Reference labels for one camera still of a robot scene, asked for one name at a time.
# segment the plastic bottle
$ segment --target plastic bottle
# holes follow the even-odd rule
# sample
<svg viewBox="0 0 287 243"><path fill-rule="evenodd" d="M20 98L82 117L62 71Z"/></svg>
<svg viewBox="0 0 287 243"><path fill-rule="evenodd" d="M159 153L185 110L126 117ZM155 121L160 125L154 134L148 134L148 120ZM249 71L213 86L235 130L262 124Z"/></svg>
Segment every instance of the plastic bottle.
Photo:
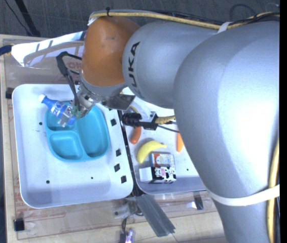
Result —
<svg viewBox="0 0 287 243"><path fill-rule="evenodd" d="M39 96L39 101L41 103L44 103L49 108L51 113L60 118L59 123L63 127L65 126L66 123L68 125L72 125L75 123L76 117L70 113L71 112L70 106L65 105L61 101L49 99L45 94L41 94Z"/></svg>

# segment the banana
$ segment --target banana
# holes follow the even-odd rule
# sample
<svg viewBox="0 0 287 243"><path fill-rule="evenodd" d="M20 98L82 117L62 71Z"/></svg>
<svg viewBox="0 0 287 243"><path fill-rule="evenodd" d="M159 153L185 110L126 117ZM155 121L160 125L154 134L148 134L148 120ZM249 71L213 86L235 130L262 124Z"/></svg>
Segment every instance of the banana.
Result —
<svg viewBox="0 0 287 243"><path fill-rule="evenodd" d="M157 148L165 148L165 147L167 146L156 140L152 140L152 141L145 143L144 145L140 147L138 151L138 154L137 154L138 162L143 163L150 152L152 152L153 150Z"/></svg>

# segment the blue plate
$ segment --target blue plate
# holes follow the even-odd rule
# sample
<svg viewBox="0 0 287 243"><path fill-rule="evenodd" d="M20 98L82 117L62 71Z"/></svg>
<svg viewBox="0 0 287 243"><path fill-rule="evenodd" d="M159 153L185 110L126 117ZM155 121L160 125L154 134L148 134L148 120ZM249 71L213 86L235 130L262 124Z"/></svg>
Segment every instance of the blue plate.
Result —
<svg viewBox="0 0 287 243"><path fill-rule="evenodd" d="M104 156L110 148L110 136L103 113L97 106L73 125L62 127L59 118L46 112L45 126L49 147L62 161L87 161Z"/></svg>

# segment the carrot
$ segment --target carrot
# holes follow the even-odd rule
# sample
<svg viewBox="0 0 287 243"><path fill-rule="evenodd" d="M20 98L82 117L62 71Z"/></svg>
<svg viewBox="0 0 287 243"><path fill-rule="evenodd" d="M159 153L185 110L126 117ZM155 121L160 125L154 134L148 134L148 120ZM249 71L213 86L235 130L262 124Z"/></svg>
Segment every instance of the carrot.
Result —
<svg viewBox="0 0 287 243"><path fill-rule="evenodd" d="M141 136L141 127L135 127L130 142L132 144L136 144L139 141L140 136Z"/></svg>
<svg viewBox="0 0 287 243"><path fill-rule="evenodd" d="M181 150L183 149L183 146L184 146L184 142L183 142L182 136L180 135L180 133L178 133L177 134L177 148L176 148L176 150L178 152L181 152Z"/></svg>

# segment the drain hole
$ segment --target drain hole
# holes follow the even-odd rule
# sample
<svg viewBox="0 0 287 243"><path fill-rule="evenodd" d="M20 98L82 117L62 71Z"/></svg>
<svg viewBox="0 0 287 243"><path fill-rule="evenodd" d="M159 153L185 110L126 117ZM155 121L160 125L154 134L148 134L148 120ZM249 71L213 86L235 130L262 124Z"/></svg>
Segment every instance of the drain hole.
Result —
<svg viewBox="0 0 287 243"><path fill-rule="evenodd" d="M121 177L121 184L125 183L127 181L127 177L126 176L122 176Z"/></svg>
<svg viewBox="0 0 287 243"><path fill-rule="evenodd" d="M115 119L112 119L112 120L111 120L111 124L112 124L112 126L114 126L114 125L117 124L117 121L116 121Z"/></svg>
<svg viewBox="0 0 287 243"><path fill-rule="evenodd" d="M118 171L118 170L120 170L120 164L116 164L116 165L114 166L114 171L116 172L116 171Z"/></svg>

